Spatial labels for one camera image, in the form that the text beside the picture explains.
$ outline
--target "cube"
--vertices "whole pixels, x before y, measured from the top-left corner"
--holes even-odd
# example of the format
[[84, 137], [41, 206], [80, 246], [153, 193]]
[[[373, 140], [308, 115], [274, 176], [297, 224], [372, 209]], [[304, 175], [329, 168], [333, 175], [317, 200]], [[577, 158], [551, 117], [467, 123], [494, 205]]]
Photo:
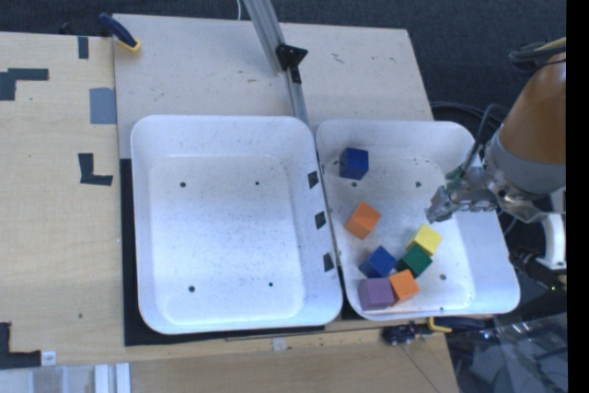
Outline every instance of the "cube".
[[361, 180], [368, 172], [368, 151], [346, 147], [340, 154], [340, 177]]
[[358, 284], [362, 310], [384, 309], [395, 303], [393, 287], [387, 278], [362, 279]]
[[376, 250], [370, 254], [366, 260], [360, 264], [360, 272], [362, 272], [369, 279], [376, 279], [387, 277], [395, 266], [397, 259], [395, 259], [385, 248], [378, 246]]
[[395, 304], [407, 300], [420, 292], [420, 287], [417, 285], [417, 282], [409, 269], [389, 275], [388, 281], [393, 289]]
[[381, 214], [366, 202], [360, 202], [343, 226], [359, 239], [365, 239], [375, 229]]
[[430, 256], [426, 254], [419, 244], [416, 244], [397, 262], [395, 269], [397, 269], [397, 272], [409, 269], [413, 277], [417, 278], [431, 263]]
[[442, 236], [428, 225], [422, 225], [413, 235], [405, 249], [419, 244], [428, 256], [432, 256], [442, 241]]

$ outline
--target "white tray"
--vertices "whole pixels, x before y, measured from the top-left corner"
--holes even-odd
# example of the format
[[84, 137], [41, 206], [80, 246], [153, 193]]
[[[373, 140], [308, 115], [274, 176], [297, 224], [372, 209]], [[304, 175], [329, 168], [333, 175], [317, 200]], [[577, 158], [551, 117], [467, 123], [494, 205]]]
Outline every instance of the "white tray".
[[[430, 226], [443, 239], [433, 263], [417, 279], [421, 291], [394, 306], [363, 311], [358, 284], [365, 278], [358, 266], [378, 246], [396, 259], [421, 224], [445, 172], [458, 166], [473, 138], [460, 125], [439, 121], [330, 120], [318, 128], [318, 152], [333, 224], [346, 295], [364, 318], [388, 320], [441, 316], [467, 311], [476, 291], [463, 242], [461, 214]], [[369, 153], [369, 170], [361, 180], [339, 177], [339, 157], [346, 147]], [[382, 214], [375, 230], [361, 240], [343, 226], [359, 202]]]
[[312, 133], [291, 117], [153, 115], [131, 136], [139, 309], [165, 334], [320, 326], [339, 276]]

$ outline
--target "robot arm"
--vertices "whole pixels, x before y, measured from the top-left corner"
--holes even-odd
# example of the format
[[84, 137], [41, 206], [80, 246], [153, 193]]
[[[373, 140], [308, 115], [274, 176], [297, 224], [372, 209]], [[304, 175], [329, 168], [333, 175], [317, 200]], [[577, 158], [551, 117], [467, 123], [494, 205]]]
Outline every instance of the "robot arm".
[[[448, 182], [438, 188], [426, 210], [430, 223], [447, 220], [456, 211], [497, 208], [525, 223], [541, 223], [547, 253], [537, 262], [550, 270], [566, 267], [561, 218], [566, 214], [565, 41], [556, 53], [546, 45], [515, 56], [521, 59], [516, 65], [534, 65], [534, 72], [484, 145], [481, 166], [473, 166], [482, 148], [475, 142], [465, 162], [446, 175]], [[543, 53], [544, 63], [534, 64]]]

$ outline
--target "purple block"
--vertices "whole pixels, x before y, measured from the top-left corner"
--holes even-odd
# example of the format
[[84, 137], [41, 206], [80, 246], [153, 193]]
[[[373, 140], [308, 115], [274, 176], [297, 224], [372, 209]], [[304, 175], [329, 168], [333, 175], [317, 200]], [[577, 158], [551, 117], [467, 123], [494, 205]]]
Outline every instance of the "purple block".
[[362, 310], [383, 309], [395, 303], [393, 287], [386, 279], [362, 279], [358, 285]]

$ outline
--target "blue clamp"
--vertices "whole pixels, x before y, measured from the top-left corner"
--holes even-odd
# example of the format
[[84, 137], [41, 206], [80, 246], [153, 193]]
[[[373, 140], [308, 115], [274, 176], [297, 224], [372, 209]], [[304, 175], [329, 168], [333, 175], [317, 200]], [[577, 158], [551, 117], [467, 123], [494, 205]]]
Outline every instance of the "blue clamp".
[[98, 23], [102, 28], [116, 36], [121, 46], [131, 52], [139, 51], [141, 42], [134, 38], [133, 35], [113, 17], [103, 12], [98, 16]]

